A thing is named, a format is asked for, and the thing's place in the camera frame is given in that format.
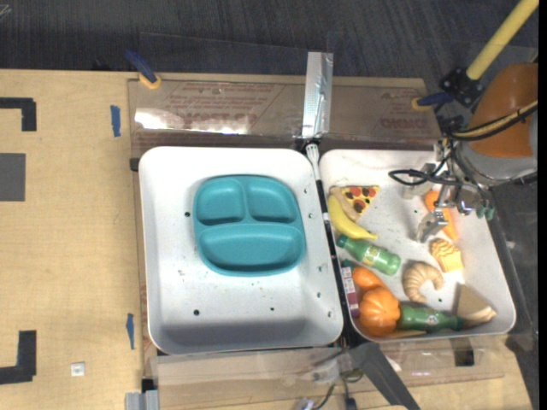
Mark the toy pizza slice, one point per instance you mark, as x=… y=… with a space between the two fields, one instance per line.
x=359 y=197

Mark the small white square block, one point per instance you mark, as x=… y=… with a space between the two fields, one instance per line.
x=77 y=369

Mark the blue divided plate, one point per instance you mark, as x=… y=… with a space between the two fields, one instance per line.
x=250 y=246

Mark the beige bread wedge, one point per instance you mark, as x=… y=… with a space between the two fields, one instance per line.
x=472 y=306

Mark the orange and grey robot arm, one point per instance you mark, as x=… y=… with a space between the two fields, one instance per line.
x=504 y=113

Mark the small orange fruit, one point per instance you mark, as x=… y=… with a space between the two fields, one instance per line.
x=365 y=278

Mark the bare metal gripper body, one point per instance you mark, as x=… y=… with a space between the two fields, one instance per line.
x=459 y=197

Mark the dark green bottle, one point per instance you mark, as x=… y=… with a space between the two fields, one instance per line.
x=427 y=318

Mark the purple and white carton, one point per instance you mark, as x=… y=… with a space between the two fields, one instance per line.
x=350 y=291

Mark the yellow waffle biscuit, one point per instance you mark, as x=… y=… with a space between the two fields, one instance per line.
x=446 y=256

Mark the beige croissant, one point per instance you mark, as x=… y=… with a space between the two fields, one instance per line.
x=416 y=278

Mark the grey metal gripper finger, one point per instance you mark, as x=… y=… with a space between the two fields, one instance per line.
x=442 y=218
x=426 y=229

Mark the orange carrot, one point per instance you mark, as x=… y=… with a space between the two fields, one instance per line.
x=451 y=228

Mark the orange pumpkin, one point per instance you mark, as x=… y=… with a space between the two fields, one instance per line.
x=378 y=312

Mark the white plastic tray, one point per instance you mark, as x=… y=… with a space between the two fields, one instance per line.
x=393 y=177
x=239 y=306

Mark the yellow banana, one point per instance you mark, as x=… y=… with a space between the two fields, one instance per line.
x=344 y=224

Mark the green bottle yellow label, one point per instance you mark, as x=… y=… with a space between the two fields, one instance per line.
x=372 y=254

